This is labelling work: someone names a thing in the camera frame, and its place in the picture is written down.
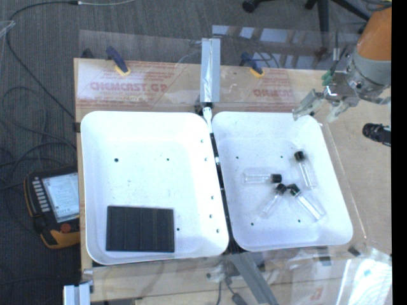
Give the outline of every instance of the blue clamp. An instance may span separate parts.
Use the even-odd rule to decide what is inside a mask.
[[[116,70],[122,75],[127,76],[130,74],[130,69],[127,67],[125,61],[112,46],[108,46],[106,49],[106,53],[110,59],[112,59],[116,64]]]
[[[265,72],[262,70],[261,67],[258,67],[256,61],[248,54],[248,52],[243,52],[240,56],[242,59],[240,65],[249,64],[251,66],[251,73],[254,74],[257,78],[263,77]]]

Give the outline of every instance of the black cable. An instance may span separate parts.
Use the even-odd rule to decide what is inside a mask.
[[[17,10],[16,12],[14,12],[14,14],[12,14],[12,16],[9,18],[9,20],[13,21],[14,17],[16,17],[19,13],[31,9],[31,8],[35,8],[38,6],[44,6],[44,5],[48,5],[48,4],[71,4],[71,5],[78,5],[78,1],[50,1],[50,2],[45,2],[45,3],[36,3],[36,4],[32,4],[30,6],[26,6],[22,9]],[[22,62],[22,60],[18,57],[18,55],[15,53],[14,49],[11,47],[10,44],[10,32],[6,33],[6,43],[8,48],[10,49],[11,53],[13,54],[13,56],[16,58],[16,60],[18,61],[18,63],[30,74],[30,76],[35,80],[35,82],[37,82],[37,84],[44,90],[44,92],[55,102],[57,103],[63,110],[64,112],[66,112],[72,119],[75,118],[74,114],[72,114],[64,105],[62,105],[61,102],[59,102],[59,100],[57,100],[49,91],[48,89],[46,89],[46,87],[40,82],[40,80],[32,73],[32,71],[26,66],[26,64],[24,62]]]
[[[28,227],[25,226],[25,224],[22,222],[22,220],[18,217],[18,215],[14,212],[13,208],[11,207],[10,201],[8,198],[4,199],[6,202],[6,206],[7,206],[7,210],[9,211],[9,214],[11,215],[11,217],[17,222],[17,224],[26,232],[29,233],[32,237],[34,237],[35,239],[40,239],[40,235],[37,234],[37,232],[29,229]]]
[[[29,160],[35,160],[35,159],[37,159],[37,157],[28,157],[28,158],[21,159],[21,161],[29,161]],[[54,161],[54,162],[58,163],[59,166],[66,166],[67,165],[67,163],[65,163],[63,161],[60,161],[59,159],[54,158],[54,157],[44,157],[44,156],[42,156],[41,159]],[[7,162],[4,162],[4,163],[0,163],[0,168],[4,167],[4,166],[8,166],[8,165],[14,165],[14,163],[15,163],[15,161],[7,161]],[[6,183],[6,179],[3,179],[2,177],[0,177],[0,180],[3,183]],[[4,190],[7,190],[7,189],[11,189],[13,187],[21,186],[22,184],[23,184],[23,182],[11,183],[11,184],[8,184],[7,186],[2,186],[0,188],[0,191],[4,191]]]
[[[36,280],[49,280],[54,283],[57,283],[62,286],[62,281],[57,279],[56,277],[47,277],[47,276],[32,276],[32,277],[24,277],[24,278],[17,278],[11,279],[6,282],[0,282],[0,285],[8,285],[11,283],[23,282],[23,281],[36,281]]]
[[[53,135],[53,134],[51,134],[51,133],[45,132],[45,125],[46,125],[46,121],[47,121],[47,117],[46,117],[47,111],[46,111],[46,109],[44,108],[43,103],[41,102],[41,97],[40,97],[33,89],[28,88],[28,87],[24,87],[24,86],[18,86],[18,87],[10,88],[10,89],[7,90],[7,91],[4,93],[4,95],[3,95],[3,109],[5,109],[5,106],[4,106],[4,99],[5,99],[5,97],[7,96],[7,94],[10,94],[13,90],[17,90],[17,89],[27,90],[28,92],[31,92],[31,93],[35,94],[35,96],[37,96],[39,109],[40,109],[40,110],[42,109],[42,110],[43,110],[43,113],[44,113],[44,114],[43,114],[44,122],[43,122],[43,125],[42,125],[42,130],[36,130],[36,129],[28,128],[28,127],[26,127],[26,126],[21,125],[20,123],[18,123],[18,122],[16,122],[16,121],[13,121],[13,120],[10,119],[10,118],[5,118],[5,120],[8,121],[8,122],[10,122],[10,123],[12,123],[13,125],[15,125],[15,126],[21,128],[21,129],[23,129],[23,130],[27,130],[27,131],[30,131],[30,132],[37,133],[37,134],[39,134],[39,135],[41,135],[41,136],[47,136],[47,137],[50,137],[50,138],[59,140],[59,141],[65,143],[67,146],[72,147],[72,149],[74,149],[74,151],[76,151],[76,146],[75,146],[74,144],[70,143],[69,141],[67,141],[66,139],[61,138],[61,137],[58,137],[58,136]]]
[[[7,156],[9,156],[11,159],[14,159],[14,156],[13,156],[13,154],[8,150],[8,149],[6,149],[6,148],[4,148],[4,147],[0,147],[0,151],[3,151]]]
[[[63,142],[51,141],[51,142],[43,142],[42,144],[38,144],[38,145],[36,145],[36,146],[34,146],[34,147],[28,149],[26,152],[24,152],[24,153],[14,162],[14,164],[13,164],[11,170],[9,170],[9,172],[8,172],[8,176],[7,176],[7,178],[6,178],[6,182],[9,182],[9,181],[11,180],[11,177],[13,176],[13,173],[14,173],[16,167],[17,167],[18,164],[25,158],[25,155],[31,153],[32,151],[35,151],[37,148],[41,148],[41,147],[48,146],[48,145],[52,145],[52,144],[62,144],[62,145],[65,145]],[[7,186],[6,186],[6,187],[2,187],[2,188],[0,188],[0,191],[4,191],[4,190],[9,189],[9,188],[11,188],[11,187],[7,187]]]
[[[13,273],[8,268],[8,266],[5,266],[4,264],[0,264],[0,272],[1,272],[1,269],[6,272],[6,275],[13,278]],[[13,293],[13,290],[14,290],[14,285],[11,285],[11,286],[8,286],[8,287],[9,287],[9,290],[7,290],[7,292],[5,292],[4,295],[2,296],[3,302],[4,302],[5,299],[9,299],[11,297],[11,294]]]
[[[231,279],[230,279],[229,277],[227,277],[227,278],[225,278],[224,281],[226,282],[226,286],[228,287],[229,291],[230,291],[233,295],[235,295],[236,293],[235,293],[235,292],[232,290],[232,288],[230,287]]]
[[[219,291],[217,293],[217,302],[216,305],[219,305],[221,302],[221,298],[222,298],[222,281],[219,282]]]

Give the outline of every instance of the gray carpet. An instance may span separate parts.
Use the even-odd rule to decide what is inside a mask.
[[[32,4],[52,1],[70,0],[0,0],[0,20],[8,20]],[[306,10],[306,0],[263,3],[252,14],[242,9],[243,1],[137,0],[119,6],[58,3],[27,8],[14,16],[16,25],[8,39],[15,55],[5,44],[0,78],[0,304],[62,304],[62,286],[79,281],[79,246],[45,247],[33,230],[20,183],[29,172],[76,160],[71,147],[76,143],[72,60],[83,51],[80,30],[192,40],[211,37],[213,25],[319,30],[317,9]],[[363,1],[349,1],[369,13]],[[360,28],[359,17],[334,3],[329,8],[332,31],[356,33]],[[146,55],[145,47],[138,48]],[[166,48],[176,50],[177,46]],[[53,141],[60,143],[33,149],[14,166],[26,151]]]

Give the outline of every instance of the yellow device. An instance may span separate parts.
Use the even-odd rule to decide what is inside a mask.
[[[34,228],[48,248],[80,242],[76,165],[28,174],[24,195]]]

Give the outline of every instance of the metal bracket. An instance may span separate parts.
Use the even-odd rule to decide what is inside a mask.
[[[64,305],[90,305],[90,284],[64,286]]]
[[[331,104],[331,111],[328,114],[328,121],[337,119],[339,114],[345,112],[349,107],[355,107],[359,103],[356,92],[349,87],[343,73],[336,73],[322,93],[315,90],[310,91],[301,101],[299,107],[293,110],[293,117],[297,120],[300,116],[313,116],[324,102]]]
[[[220,100],[221,41],[202,39],[200,102],[213,103]]]
[[[249,252],[232,254],[230,259],[259,304],[279,304]]]

